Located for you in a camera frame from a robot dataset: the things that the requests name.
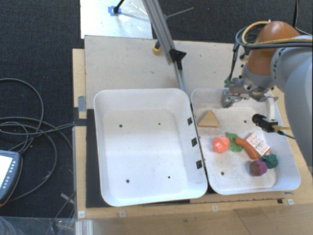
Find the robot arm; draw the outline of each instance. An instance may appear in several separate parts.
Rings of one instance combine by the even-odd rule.
[[[286,23],[270,22],[262,28],[255,43],[286,38],[312,41],[311,36],[299,36]],[[250,97],[260,102],[266,101],[268,98],[264,94],[275,85],[285,93],[291,130],[308,166],[312,166],[312,47],[252,50],[248,62],[243,65],[242,75],[233,78],[229,89],[224,91],[222,105],[227,108],[236,101]],[[268,126],[275,124],[274,121],[270,123],[269,119],[258,117]]]

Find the black floor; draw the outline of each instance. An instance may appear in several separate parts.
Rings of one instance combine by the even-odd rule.
[[[234,42],[235,33],[255,21],[292,23],[295,0],[159,0],[164,14],[194,7],[168,19],[174,39]],[[297,26],[312,33],[312,0],[300,0]],[[80,39],[80,0],[0,0],[0,79],[17,78],[34,86],[45,104],[44,120],[59,126],[73,121],[71,50]],[[0,82],[0,118],[40,117],[40,103],[26,86]],[[71,138],[71,129],[64,131]],[[61,193],[73,193],[72,154],[57,134],[51,178],[33,194],[7,203],[2,216],[54,217],[64,204]],[[0,134],[0,149],[22,141]],[[23,156],[23,170],[13,198],[34,188],[53,166],[52,145],[44,137]],[[59,217],[69,217],[68,205]]]

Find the blue tape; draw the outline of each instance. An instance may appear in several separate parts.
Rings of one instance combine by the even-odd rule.
[[[117,12],[116,14],[113,12],[113,9],[114,9],[114,8],[115,8],[115,6],[109,6],[109,7],[108,7],[108,11],[109,11],[109,14],[110,14],[111,16],[118,16],[119,14],[122,14],[121,8],[118,9],[118,12]]]

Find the white tray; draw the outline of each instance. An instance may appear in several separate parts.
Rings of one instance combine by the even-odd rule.
[[[224,109],[221,106],[222,93],[223,89],[197,89],[192,94],[197,123],[207,111],[212,110],[221,125],[220,128],[198,127],[210,186],[223,195],[298,188],[300,175],[287,137],[277,133],[266,133],[252,122],[252,116],[256,113],[266,116],[265,103],[254,99],[242,100]],[[277,105],[275,105],[275,118],[281,125]],[[231,150],[222,154],[214,152],[213,138],[225,136],[226,132],[236,133],[244,139],[255,132],[271,147],[271,153],[277,156],[278,167],[268,169],[267,173],[255,177],[249,173],[252,160],[244,150],[240,153]]]
[[[109,205],[205,194],[207,178],[199,144],[192,144],[196,128],[183,91],[105,90],[95,96],[94,112],[101,194]]]

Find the black bracket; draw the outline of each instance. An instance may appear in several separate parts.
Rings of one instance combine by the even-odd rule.
[[[171,55],[172,61],[177,63],[177,68],[180,71],[182,70],[181,61],[185,57],[186,54],[187,54],[186,52],[182,52],[179,50],[175,50],[175,49],[170,50],[170,55]]]

